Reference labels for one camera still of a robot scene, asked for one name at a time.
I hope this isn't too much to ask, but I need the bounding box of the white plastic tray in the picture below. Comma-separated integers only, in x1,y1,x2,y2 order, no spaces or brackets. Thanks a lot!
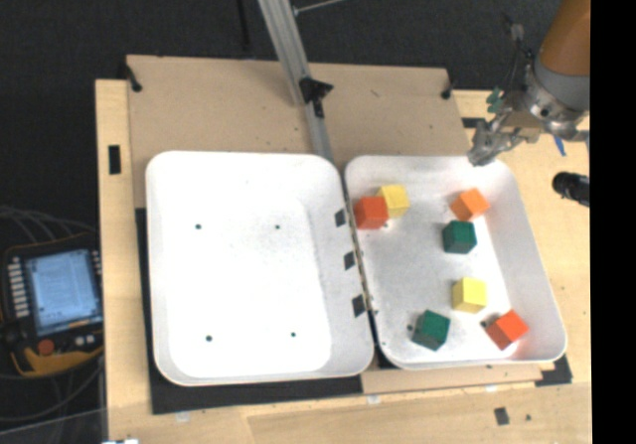
144,149,376,387
343,153,568,371

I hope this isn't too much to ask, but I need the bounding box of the green cube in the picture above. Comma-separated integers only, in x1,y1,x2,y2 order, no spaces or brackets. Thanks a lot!
441,219,479,255
410,309,452,353

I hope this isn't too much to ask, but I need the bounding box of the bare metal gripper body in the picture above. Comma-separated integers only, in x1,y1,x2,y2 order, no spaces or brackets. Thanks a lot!
492,82,587,145

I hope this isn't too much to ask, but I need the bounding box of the orange cube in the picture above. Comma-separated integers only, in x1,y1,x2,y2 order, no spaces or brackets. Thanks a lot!
449,187,492,222

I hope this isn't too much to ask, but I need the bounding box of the brown cardboard board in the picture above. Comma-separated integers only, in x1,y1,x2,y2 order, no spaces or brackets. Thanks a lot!
124,54,547,395

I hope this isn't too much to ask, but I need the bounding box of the red cube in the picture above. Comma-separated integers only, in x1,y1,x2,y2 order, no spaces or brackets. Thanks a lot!
484,309,531,352
353,196,391,231

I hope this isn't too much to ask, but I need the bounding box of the black cylinder on white bracket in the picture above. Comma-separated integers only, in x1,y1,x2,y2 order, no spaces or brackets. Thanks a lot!
545,119,591,209

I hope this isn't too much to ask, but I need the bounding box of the yellow cube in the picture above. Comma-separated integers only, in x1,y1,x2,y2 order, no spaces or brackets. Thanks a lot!
450,275,489,315
376,184,411,220

